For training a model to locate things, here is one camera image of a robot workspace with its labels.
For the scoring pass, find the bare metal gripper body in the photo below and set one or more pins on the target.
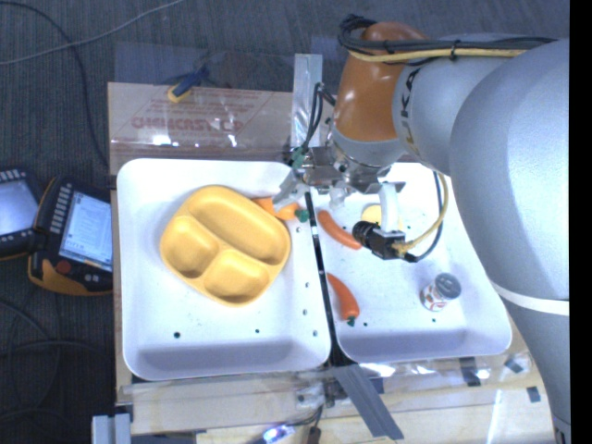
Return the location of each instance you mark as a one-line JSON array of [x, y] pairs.
[[324, 167]]

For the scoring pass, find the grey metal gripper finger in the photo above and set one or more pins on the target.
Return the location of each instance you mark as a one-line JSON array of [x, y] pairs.
[[337, 197], [287, 191]]

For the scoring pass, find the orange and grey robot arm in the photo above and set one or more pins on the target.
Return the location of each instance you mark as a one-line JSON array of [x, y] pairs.
[[509, 155]]

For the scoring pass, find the orange carrot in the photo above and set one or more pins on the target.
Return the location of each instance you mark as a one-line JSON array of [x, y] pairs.
[[340, 234], [287, 212], [344, 296]]

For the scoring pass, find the yellow round object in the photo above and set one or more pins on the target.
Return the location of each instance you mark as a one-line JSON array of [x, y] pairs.
[[371, 213]]

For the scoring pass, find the yellow divided plate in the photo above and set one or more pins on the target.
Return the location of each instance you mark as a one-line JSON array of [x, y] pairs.
[[226, 243]]

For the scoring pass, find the brown cardboard board red print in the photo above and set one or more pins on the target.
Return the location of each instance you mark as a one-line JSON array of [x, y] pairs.
[[194, 123]]

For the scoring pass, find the white plastic tray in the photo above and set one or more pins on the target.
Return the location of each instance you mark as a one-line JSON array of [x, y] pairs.
[[398, 312], [208, 336]]

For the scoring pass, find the small white can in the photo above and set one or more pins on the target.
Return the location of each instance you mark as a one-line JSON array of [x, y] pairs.
[[439, 294]]

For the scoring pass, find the black cylinder on white bracket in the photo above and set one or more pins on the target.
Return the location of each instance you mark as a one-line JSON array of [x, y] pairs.
[[377, 238]]

